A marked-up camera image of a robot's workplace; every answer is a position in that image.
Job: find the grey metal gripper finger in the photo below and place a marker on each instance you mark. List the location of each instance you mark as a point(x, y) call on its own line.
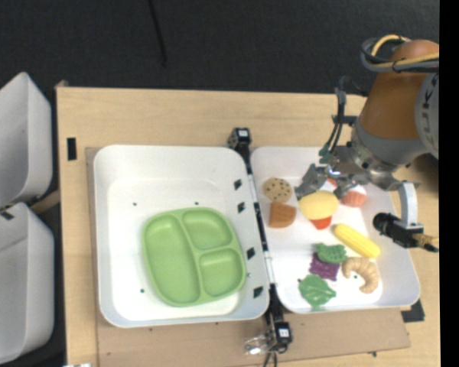
point(311, 180)
point(346, 190)

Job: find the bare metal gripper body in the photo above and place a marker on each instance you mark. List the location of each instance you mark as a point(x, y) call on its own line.
point(352, 164)

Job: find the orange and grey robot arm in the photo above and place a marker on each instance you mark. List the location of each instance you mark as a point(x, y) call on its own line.
point(390, 105)

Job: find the pink cupcake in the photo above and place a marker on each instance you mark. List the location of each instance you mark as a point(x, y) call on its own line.
point(355, 199)

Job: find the yellow cupcake with red base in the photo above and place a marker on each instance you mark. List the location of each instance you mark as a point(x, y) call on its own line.
point(318, 205)

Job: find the brown chocolate chip biscuit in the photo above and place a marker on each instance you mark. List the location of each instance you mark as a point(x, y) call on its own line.
point(277, 189)

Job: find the brown bread slice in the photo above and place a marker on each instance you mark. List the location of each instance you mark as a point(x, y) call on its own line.
point(281, 215)

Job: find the yellow corn cob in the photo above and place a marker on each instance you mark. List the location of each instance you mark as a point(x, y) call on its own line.
point(355, 240)

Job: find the white plastic tray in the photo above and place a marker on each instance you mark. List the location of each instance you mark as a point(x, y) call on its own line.
point(157, 174)
point(290, 239)

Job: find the thin black and white rod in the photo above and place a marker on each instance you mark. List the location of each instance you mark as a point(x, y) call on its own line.
point(259, 220)

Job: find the purple grapes with green leaf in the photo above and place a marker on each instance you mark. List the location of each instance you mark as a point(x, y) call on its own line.
point(323, 266)

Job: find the tan croissant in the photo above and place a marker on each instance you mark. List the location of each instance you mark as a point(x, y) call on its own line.
point(363, 270)

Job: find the green lettuce leaf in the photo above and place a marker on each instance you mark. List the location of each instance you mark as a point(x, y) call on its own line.
point(315, 291)

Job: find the green divided plate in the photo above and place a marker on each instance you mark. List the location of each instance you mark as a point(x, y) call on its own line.
point(176, 258)

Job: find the black cylinder on white bracket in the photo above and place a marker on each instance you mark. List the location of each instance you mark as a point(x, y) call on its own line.
point(396, 228)

